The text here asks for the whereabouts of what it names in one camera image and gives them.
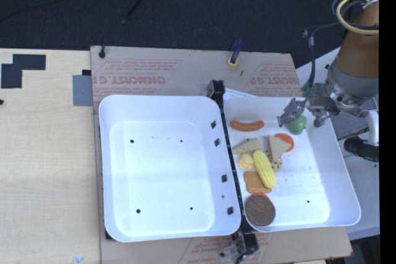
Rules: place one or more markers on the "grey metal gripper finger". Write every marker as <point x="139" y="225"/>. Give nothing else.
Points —
<point x="290" y="111"/>
<point x="320" y="119"/>

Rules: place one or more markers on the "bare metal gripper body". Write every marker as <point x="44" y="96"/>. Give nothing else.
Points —
<point x="323" y="99"/>

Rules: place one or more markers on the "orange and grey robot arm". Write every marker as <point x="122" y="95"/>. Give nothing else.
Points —
<point x="359" y="49"/>

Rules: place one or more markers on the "green pepper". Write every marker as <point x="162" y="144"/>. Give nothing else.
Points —
<point x="297" y="125"/>

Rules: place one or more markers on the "orange round slice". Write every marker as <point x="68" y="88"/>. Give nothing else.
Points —
<point x="289" y="140"/>

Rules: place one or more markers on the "tan sandwich triangle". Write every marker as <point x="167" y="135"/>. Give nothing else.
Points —
<point x="276" y="146"/>

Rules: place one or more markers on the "orange sausage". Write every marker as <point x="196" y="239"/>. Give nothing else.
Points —
<point x="247" y="125"/>

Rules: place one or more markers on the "white paper label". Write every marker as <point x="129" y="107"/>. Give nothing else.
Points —
<point x="238" y="93"/>

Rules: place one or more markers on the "dotted round biscuit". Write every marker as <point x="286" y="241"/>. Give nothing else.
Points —
<point x="277" y="165"/>

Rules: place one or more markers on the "yellow corn cob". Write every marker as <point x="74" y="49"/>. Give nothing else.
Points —
<point x="264" y="168"/>

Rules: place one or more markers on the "white plastic tray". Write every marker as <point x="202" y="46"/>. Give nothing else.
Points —
<point x="161" y="170"/>
<point x="303" y="182"/>

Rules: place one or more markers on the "pale yellow crisp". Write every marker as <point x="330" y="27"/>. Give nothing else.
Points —
<point x="245" y="161"/>

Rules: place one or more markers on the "thin black rod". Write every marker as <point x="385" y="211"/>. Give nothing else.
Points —
<point x="230" y="151"/>

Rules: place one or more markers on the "orange toast slice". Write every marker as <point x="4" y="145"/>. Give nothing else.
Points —
<point x="252" y="182"/>

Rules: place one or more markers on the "brown burger patty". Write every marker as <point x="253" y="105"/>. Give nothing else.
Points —
<point x="260" y="210"/>

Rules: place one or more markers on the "brown cardboard board, red print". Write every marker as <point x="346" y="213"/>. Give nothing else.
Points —
<point x="173" y="77"/>

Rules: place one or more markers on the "black cylinder on white bracket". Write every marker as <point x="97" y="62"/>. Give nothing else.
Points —
<point x="360" y="148"/>

